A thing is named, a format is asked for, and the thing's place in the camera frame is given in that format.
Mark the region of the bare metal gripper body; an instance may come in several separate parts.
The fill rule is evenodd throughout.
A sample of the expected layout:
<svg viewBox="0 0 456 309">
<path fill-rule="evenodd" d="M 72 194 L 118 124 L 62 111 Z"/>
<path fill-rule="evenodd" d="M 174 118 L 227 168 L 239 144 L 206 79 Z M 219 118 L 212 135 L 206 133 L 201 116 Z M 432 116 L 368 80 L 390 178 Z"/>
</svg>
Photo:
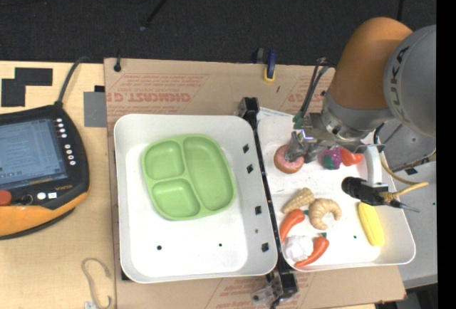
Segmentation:
<svg viewBox="0 0 456 309">
<path fill-rule="evenodd" d="M 307 144 L 319 147 L 338 145 L 356 152 L 363 145 L 363 131 L 347 126 L 331 113 L 310 112 L 299 119 L 298 129 L 304 131 Z"/>
</svg>

